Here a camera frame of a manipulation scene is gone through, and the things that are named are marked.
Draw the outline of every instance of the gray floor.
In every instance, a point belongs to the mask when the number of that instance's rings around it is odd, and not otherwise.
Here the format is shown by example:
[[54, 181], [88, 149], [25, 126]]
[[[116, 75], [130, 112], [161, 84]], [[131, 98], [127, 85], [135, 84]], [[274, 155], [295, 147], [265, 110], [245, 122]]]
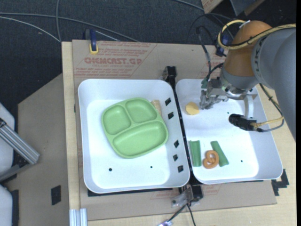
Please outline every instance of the gray floor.
[[[58, 38], [54, 17], [8, 15], [28, 13], [55, 15], [57, 0], [0, 0], [0, 16], [33, 24]], [[183, 0], [201, 6], [200, 0]], [[261, 20], [271, 26], [296, 22], [296, 0], [266, 0], [246, 17], [235, 16], [229, 0], [213, 12], [230, 18]], [[205, 26], [205, 44], [212, 44], [221, 25], [200, 9], [172, 0], [60, 0], [59, 16], [89, 24], [59, 19], [62, 41], [82, 39], [93, 28], [113, 39], [130, 41], [91, 24], [124, 34], [141, 42], [199, 44], [196, 26]], [[62, 72], [61, 46], [53, 37], [27, 24], [0, 18], [0, 102], [9, 110]], [[98, 40], [113, 40], [97, 34]]]

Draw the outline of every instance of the green block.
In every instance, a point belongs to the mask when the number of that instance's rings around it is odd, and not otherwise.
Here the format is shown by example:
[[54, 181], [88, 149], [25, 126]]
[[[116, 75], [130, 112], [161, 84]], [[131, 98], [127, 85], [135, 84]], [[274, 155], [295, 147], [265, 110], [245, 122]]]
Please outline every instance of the green block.
[[229, 164], [228, 159], [227, 159], [226, 155], [224, 154], [224, 152], [222, 151], [218, 142], [212, 141], [211, 146], [212, 146], [213, 150], [215, 150], [217, 152], [218, 156], [220, 157], [220, 160], [218, 163], [220, 165], [220, 167], [228, 165]]
[[202, 165], [200, 141], [189, 141], [189, 146], [192, 154], [192, 165], [200, 167]]

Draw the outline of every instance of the white object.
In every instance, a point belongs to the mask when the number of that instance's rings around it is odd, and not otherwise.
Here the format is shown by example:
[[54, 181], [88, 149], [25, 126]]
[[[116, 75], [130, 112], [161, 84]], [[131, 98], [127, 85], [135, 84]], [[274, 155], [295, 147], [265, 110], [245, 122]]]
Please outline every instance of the white object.
[[0, 224], [11, 226], [13, 215], [13, 197], [11, 193], [0, 185]]
[[[10, 128], [15, 128], [15, 119], [8, 110], [0, 103], [0, 118]], [[0, 175], [11, 168], [14, 159], [14, 149], [0, 138]]]
[[[282, 174], [282, 163], [271, 132], [245, 131], [229, 123], [231, 114], [245, 114], [244, 100], [232, 100], [214, 104], [213, 108], [188, 115], [185, 106], [200, 102], [202, 80], [184, 79], [176, 84], [176, 92], [182, 112], [187, 142], [200, 141], [201, 158], [212, 150], [211, 141], [218, 141], [229, 165], [213, 169], [192, 167], [193, 174], [204, 184], [276, 179]], [[256, 88], [252, 94], [257, 95]], [[253, 116], [258, 122], [266, 121], [259, 96], [253, 103]]]
[[[187, 184], [190, 170], [174, 93], [168, 83], [161, 80], [88, 79], [79, 85], [78, 95], [84, 181], [88, 189], [102, 194]], [[163, 146], [151, 153], [125, 159], [110, 146], [102, 128], [101, 115], [107, 107], [135, 97], [160, 101], [169, 136]], [[166, 106], [165, 101], [169, 98], [171, 102]]]

